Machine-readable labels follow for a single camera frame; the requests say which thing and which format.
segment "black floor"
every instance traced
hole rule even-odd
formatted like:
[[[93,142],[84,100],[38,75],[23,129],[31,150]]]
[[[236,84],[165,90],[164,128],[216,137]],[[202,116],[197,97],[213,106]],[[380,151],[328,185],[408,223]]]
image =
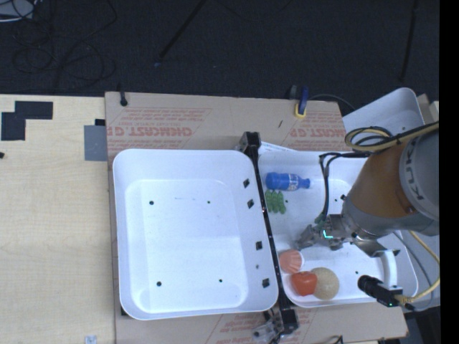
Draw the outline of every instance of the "black floor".
[[[0,93],[284,98],[305,85],[349,102],[344,115],[399,87],[439,100],[440,0],[206,0],[181,32],[200,1],[37,0],[33,19],[0,24]]]

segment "black cable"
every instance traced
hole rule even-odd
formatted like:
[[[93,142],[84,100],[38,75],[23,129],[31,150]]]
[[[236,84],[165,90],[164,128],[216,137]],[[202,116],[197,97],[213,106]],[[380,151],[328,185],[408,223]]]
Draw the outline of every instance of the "black cable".
[[[21,13],[17,6],[16,6],[16,0],[6,0],[6,1],[3,1],[2,3],[0,3],[0,6],[2,5],[7,5],[7,4],[11,4],[11,7],[13,8],[13,10],[16,12],[16,15],[17,16],[11,16],[11,17],[8,17],[8,18],[2,18],[0,19],[0,23],[7,23],[7,22],[20,22],[21,20],[23,19],[28,19],[27,17],[30,16],[30,14],[33,14],[34,11],[35,11],[35,7],[33,5],[33,3],[31,3],[32,5],[32,9],[30,11],[28,11],[26,14],[23,14]]]
[[[383,135],[371,135],[371,136],[367,136],[366,138],[363,138],[363,139],[360,139],[358,141],[355,142],[356,145],[361,145],[362,143],[365,143],[366,141],[368,140],[383,140],[385,139],[386,137],[384,137]]]
[[[155,63],[155,67],[158,67],[161,65],[164,57],[166,56],[167,52],[172,48],[174,43],[179,39],[179,37],[183,34],[185,29],[189,26],[191,21],[194,19],[194,17],[199,13],[199,10],[202,9],[203,5],[206,3],[207,0],[200,0],[199,3],[195,6],[193,11],[190,13],[188,18],[186,18],[185,22],[181,25],[179,30],[175,33],[175,35],[172,37],[171,41],[161,50],[161,52],[158,55],[158,59]]]
[[[343,336],[340,335],[337,341],[334,341],[332,344],[344,344]]]
[[[351,111],[355,111],[356,109],[350,102],[346,101],[345,99],[341,97],[338,97],[337,95],[329,95],[329,94],[313,95],[312,97],[309,97],[308,100],[317,100],[319,98],[333,98],[334,100],[338,100],[339,102],[342,102],[345,105],[347,105],[351,109]]]
[[[251,19],[251,18],[247,18],[246,16],[243,16],[241,13],[238,13],[233,8],[229,7],[228,5],[226,5],[225,3],[221,2],[220,0],[213,0],[213,1],[217,2],[219,5],[223,6],[226,10],[230,11],[231,13],[233,13],[236,16],[238,16],[239,18],[244,19],[244,20],[246,20],[248,22],[266,22],[268,19],[271,19],[273,16],[275,16],[275,15],[279,14],[280,12],[284,11],[293,2],[293,0],[288,0],[281,8],[279,8],[277,11],[275,11],[271,15],[269,15],[269,16],[265,15],[264,19]]]
[[[329,205],[329,184],[328,184],[328,177],[330,175],[330,164],[337,158],[367,158],[369,157],[369,152],[350,152],[350,153],[337,153],[337,152],[328,152],[321,154],[319,156],[319,164],[321,166],[322,175],[323,175],[323,182],[325,186],[325,201],[323,203],[323,209],[321,212],[321,220],[325,221],[327,214],[328,214],[328,205]],[[331,158],[327,161],[326,165],[323,165],[323,162],[327,157],[331,156]]]
[[[357,143],[352,143],[352,140],[358,136],[361,135],[362,133],[379,133],[379,135],[382,135],[381,141],[377,143],[372,143],[370,145],[361,145],[360,149],[362,147],[368,148],[368,151],[371,149],[376,150],[379,149],[379,152],[385,151],[387,148],[390,148],[393,143],[393,145],[397,144],[399,145],[402,140],[407,140],[410,138],[413,138],[415,136],[419,136],[422,133],[425,133],[426,131],[433,131],[438,129],[438,124],[439,121],[436,121],[434,123],[428,123],[426,125],[421,125],[418,126],[417,128],[413,128],[411,130],[405,131],[403,133],[398,133],[395,135],[392,135],[387,129],[385,128],[380,128],[378,126],[370,126],[368,128],[357,128],[355,130],[350,131],[349,133],[346,134],[344,137],[344,141],[347,145],[349,145],[351,148],[353,148],[354,145],[357,145]],[[359,141],[359,143],[363,143],[365,140],[370,139],[371,137],[364,138]]]
[[[407,46],[404,51],[402,72],[400,73],[400,76],[399,76],[400,82],[404,81],[404,76],[407,72],[408,61],[410,60],[411,46],[412,46],[412,40],[413,40],[413,36],[415,32],[416,16],[417,16],[418,10],[419,10],[419,0],[414,0],[413,7],[411,10],[410,31],[408,32]]]
[[[94,44],[89,42],[89,39],[94,37],[97,33],[108,28],[111,24],[116,22],[118,15],[110,0],[103,0],[109,7],[112,18],[101,27],[93,29],[91,32],[85,34],[83,37],[72,37],[69,34],[57,33],[55,27],[55,17],[57,12],[57,4],[65,1],[75,6],[90,5],[74,3],[72,0],[45,0],[47,2],[48,12],[44,14],[42,6],[41,9],[35,9],[35,19],[29,21],[24,20],[13,35],[13,38],[23,47],[18,49],[12,57],[14,67],[20,72],[24,73],[40,73],[46,71],[55,72],[55,77],[52,83],[51,93],[81,90],[83,88],[91,87],[95,83],[105,80],[112,76],[116,71],[115,61],[104,54],[101,54]],[[60,41],[72,41],[70,48],[63,54],[58,54],[57,49],[61,49]],[[76,51],[80,49],[84,52],[78,57],[72,57]],[[76,65],[84,65],[89,62],[90,67],[95,72],[93,75],[81,75],[79,72],[72,69],[78,68]],[[73,88],[63,89],[60,88],[62,75],[66,74],[78,82]]]

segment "wooden table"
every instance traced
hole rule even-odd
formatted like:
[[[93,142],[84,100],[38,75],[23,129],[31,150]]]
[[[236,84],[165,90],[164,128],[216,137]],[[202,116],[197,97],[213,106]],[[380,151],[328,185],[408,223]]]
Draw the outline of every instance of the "wooden table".
[[[25,141],[0,140],[0,341],[115,343],[108,164],[86,161],[84,144],[84,126],[105,118],[105,98],[0,95],[0,112],[15,101],[54,109],[52,120],[27,120]],[[407,334],[401,310],[371,305],[362,315],[378,333]]]

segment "black tape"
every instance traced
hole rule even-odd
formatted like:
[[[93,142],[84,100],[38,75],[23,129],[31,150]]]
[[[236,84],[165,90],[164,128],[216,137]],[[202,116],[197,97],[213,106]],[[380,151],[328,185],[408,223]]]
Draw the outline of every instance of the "black tape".
[[[52,102],[16,101],[14,112],[1,114],[1,139],[26,140],[26,120],[52,120]]]

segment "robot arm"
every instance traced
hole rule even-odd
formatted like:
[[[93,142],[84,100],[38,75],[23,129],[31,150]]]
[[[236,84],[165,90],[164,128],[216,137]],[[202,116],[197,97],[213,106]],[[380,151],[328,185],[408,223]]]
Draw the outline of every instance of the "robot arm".
[[[410,230],[426,236],[439,233],[439,130],[371,153],[344,199],[341,214],[321,216],[301,234],[298,248],[326,240],[332,249],[353,242],[369,256],[382,247],[378,238]]]

